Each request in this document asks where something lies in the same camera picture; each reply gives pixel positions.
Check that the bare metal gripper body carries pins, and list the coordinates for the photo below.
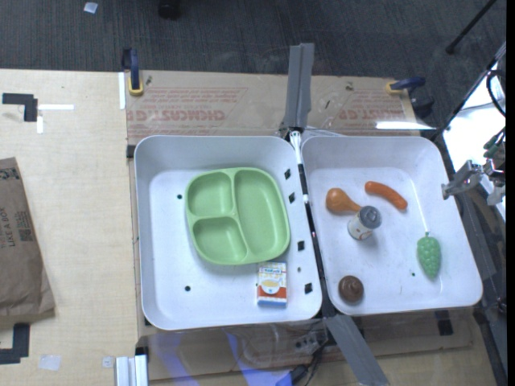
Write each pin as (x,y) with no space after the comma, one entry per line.
(494,171)

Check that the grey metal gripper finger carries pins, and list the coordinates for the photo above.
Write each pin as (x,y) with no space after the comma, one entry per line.
(462,181)

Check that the orange toy sausage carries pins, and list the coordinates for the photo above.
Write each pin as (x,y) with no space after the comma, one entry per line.
(386,193)

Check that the green toy grapes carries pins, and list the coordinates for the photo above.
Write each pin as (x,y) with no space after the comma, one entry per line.
(429,255)

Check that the white plastic tray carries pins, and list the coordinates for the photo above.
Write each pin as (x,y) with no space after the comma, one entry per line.
(394,264)
(169,255)

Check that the small white can grey lid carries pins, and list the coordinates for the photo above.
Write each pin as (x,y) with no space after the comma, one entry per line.
(362,225)

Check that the orange toy chicken drumstick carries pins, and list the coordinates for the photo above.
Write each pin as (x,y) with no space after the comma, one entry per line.
(338,201)

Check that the thin black and white rod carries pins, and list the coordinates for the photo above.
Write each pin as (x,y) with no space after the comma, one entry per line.
(301,171)

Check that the green divided plate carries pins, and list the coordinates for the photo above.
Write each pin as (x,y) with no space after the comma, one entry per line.
(257,207)

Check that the small white and orange carton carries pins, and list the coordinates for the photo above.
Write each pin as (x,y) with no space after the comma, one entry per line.
(272,286)

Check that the brown cardboard board red print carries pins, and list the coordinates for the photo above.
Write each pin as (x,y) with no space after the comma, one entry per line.
(241,107)

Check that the brown paper bag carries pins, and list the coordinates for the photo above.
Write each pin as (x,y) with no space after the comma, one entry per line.
(20,255)

